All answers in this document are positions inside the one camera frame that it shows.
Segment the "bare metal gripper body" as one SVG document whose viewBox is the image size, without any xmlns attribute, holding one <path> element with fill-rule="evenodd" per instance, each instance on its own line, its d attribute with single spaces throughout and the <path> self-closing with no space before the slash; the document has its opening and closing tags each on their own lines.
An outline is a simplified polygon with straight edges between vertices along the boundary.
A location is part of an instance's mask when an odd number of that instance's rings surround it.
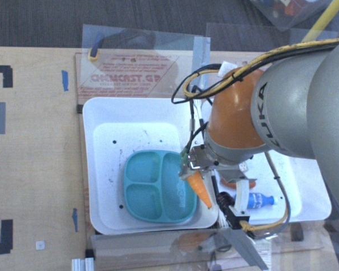
<svg viewBox="0 0 339 271">
<path fill-rule="evenodd" d="M 194 171 L 210 171 L 219 166 L 218 158 L 213 157 L 212 150 L 206 145 L 198 145 L 185 149 L 185 170 L 187 172 Z"/>
</svg>

